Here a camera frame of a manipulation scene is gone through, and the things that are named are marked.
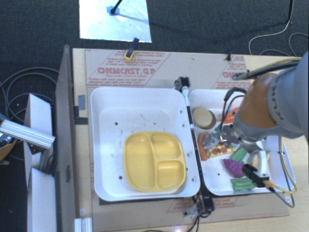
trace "beige round toy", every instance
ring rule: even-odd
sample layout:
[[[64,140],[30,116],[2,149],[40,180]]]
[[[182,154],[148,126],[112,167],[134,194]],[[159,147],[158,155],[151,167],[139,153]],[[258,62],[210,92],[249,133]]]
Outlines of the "beige round toy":
[[[206,108],[198,107],[192,112],[193,122],[200,128],[209,130],[213,128],[217,122],[214,114]]]

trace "gray panel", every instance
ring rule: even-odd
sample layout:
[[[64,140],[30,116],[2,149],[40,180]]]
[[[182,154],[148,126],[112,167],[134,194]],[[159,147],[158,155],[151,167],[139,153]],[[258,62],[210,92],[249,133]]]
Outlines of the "gray panel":
[[[74,191],[75,133],[70,47],[65,46],[56,87],[57,222],[58,231],[74,231],[78,204]]]

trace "yellow divided tray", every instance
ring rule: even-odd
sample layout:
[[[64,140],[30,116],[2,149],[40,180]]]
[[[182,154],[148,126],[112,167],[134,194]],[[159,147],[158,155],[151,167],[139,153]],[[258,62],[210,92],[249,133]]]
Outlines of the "yellow divided tray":
[[[169,191],[185,181],[183,149],[170,133],[133,133],[126,138],[123,153],[127,181],[138,191]]]

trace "blue clamp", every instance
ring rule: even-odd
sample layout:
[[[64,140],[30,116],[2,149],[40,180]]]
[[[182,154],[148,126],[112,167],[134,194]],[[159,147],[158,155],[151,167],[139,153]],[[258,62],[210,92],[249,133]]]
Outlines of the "blue clamp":
[[[138,38],[134,38],[130,48],[125,53],[125,56],[124,56],[125,60],[130,61],[133,58],[134,51],[136,50],[136,48],[139,44],[139,41],[140,40]]]

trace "black floor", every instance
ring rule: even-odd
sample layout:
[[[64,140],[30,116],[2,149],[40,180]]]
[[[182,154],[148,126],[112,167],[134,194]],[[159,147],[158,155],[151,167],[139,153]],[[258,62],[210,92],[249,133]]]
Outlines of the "black floor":
[[[279,32],[286,26],[290,0],[147,0],[152,43],[139,50],[249,54],[252,37]],[[128,43],[79,38],[79,0],[0,0],[0,82],[30,67],[57,70],[63,46],[127,49]],[[252,42],[252,52],[277,49],[291,55],[289,36],[308,34],[309,0],[295,0],[292,24],[276,36]],[[308,39],[296,35],[291,45],[297,56],[308,50]],[[280,55],[268,52],[269,55]],[[56,79],[56,75],[44,72]],[[54,86],[41,76],[12,85],[9,97],[43,93],[53,98]],[[17,112],[26,97],[12,103]],[[0,112],[5,113],[0,90]],[[22,157],[22,147],[13,154]],[[0,166],[0,231],[26,231],[27,192],[23,162],[8,156]]]

